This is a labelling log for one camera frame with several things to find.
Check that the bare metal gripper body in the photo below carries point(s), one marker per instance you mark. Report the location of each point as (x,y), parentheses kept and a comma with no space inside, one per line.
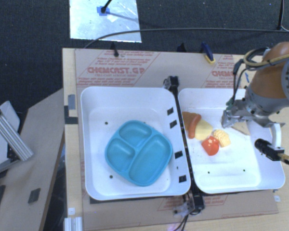
(240,111)

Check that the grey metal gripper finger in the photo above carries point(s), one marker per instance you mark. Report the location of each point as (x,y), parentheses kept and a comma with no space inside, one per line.
(225,119)
(233,123)

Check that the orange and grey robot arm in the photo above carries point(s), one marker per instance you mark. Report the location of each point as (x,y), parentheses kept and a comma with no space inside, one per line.
(267,85)

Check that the tan toy pizza slice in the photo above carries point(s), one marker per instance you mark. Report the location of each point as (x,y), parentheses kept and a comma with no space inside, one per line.
(242,129)

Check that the yellow ridged toy food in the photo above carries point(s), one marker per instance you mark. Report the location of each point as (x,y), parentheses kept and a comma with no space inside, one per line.
(222,137)

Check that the pale yellow toy food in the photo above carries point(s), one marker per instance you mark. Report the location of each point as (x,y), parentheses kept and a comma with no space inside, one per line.
(203,130)

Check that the red toy with yellow stars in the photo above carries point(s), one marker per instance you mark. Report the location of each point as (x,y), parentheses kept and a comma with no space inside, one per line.
(210,147)

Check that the orange brown toy sausage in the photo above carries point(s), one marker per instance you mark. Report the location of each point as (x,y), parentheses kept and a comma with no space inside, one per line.
(191,124)

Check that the thin black and white rod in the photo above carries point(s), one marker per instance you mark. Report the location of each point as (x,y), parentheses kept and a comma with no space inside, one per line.
(183,133)

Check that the white plastic tray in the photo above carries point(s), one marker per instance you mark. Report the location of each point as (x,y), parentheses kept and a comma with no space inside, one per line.
(231,172)
(98,153)

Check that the blue divided plate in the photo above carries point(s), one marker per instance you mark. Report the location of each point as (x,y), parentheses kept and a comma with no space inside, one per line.
(139,153)

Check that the brown cardboard board red print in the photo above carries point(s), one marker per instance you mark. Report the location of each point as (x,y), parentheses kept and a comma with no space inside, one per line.
(144,66)

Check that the black cylinder on white bracket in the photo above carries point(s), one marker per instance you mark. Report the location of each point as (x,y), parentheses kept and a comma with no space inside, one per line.
(265,148)

